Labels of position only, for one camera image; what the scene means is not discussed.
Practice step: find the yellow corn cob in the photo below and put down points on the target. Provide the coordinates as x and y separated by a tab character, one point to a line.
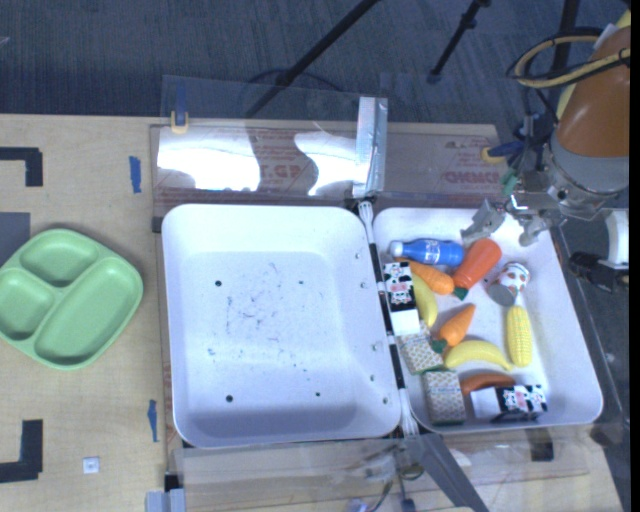
519	336

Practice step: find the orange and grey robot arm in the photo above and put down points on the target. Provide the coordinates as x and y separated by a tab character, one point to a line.
597	115

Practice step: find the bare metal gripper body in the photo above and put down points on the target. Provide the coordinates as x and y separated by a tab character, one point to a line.
540	197

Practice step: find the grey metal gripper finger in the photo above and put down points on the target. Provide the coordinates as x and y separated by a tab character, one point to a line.
533	230
484	220

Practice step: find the white plastic tray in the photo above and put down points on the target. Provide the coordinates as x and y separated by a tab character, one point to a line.
565	350
280	325

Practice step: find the orange bottle green cap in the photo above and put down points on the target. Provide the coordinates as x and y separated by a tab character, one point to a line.
477	265

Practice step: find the patterned beige carton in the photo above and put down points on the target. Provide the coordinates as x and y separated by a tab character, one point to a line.
419	354
444	397

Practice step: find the orange carrot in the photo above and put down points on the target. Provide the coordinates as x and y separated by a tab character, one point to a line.
432	278
457	326

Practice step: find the black cylinder on white bracket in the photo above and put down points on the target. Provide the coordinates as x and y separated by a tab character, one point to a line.
600	267

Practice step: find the orange sausage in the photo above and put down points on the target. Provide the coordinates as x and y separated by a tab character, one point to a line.
485	382

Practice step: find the green divided plate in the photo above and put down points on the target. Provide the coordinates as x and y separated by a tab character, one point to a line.
75	305

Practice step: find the small white square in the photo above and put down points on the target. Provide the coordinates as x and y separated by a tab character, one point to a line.
91	464

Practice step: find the cow print carton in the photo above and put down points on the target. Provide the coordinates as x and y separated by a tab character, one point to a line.
399	295
517	401

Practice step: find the blue bottle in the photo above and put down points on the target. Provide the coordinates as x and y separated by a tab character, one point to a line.
435	252

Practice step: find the yellow banana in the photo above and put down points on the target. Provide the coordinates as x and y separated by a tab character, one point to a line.
426	302
475	353

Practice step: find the small white printed can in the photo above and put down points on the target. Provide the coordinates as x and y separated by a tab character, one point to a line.
511	282

